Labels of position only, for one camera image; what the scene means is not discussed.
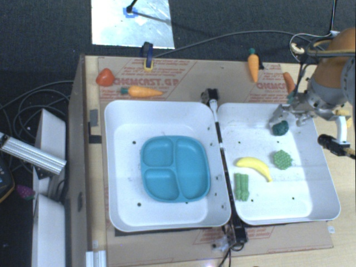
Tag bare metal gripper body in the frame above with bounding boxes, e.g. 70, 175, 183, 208
280, 94, 338, 121

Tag dark green broccoli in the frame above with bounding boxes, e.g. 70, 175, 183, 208
271, 120, 290, 136

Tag orange carrot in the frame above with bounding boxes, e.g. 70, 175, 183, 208
120, 85, 164, 98
282, 71, 296, 95
247, 48, 260, 83

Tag green grapes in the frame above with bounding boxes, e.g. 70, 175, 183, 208
271, 149, 294, 171

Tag yellow banana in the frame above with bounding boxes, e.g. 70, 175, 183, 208
235, 156, 274, 183

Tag thin black and white rod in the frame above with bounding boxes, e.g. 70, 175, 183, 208
211, 100, 238, 228

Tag green asparagus bundle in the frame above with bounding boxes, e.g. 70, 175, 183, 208
233, 172, 250, 201

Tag white plastic tray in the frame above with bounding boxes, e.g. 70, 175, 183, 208
104, 99, 232, 233
216, 102, 342, 226

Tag blue divided plate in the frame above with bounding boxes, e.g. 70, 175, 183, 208
140, 135, 211, 204

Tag brown cardboard board red print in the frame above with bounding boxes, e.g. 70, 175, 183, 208
97, 55, 334, 261

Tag purple grapes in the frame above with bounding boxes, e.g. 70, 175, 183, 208
16, 184, 36, 201

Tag black cylinder on white bracket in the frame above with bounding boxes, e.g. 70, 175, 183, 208
318, 115, 352, 157

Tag black block with thin wires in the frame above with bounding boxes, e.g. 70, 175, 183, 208
201, 87, 220, 104
231, 223, 249, 245

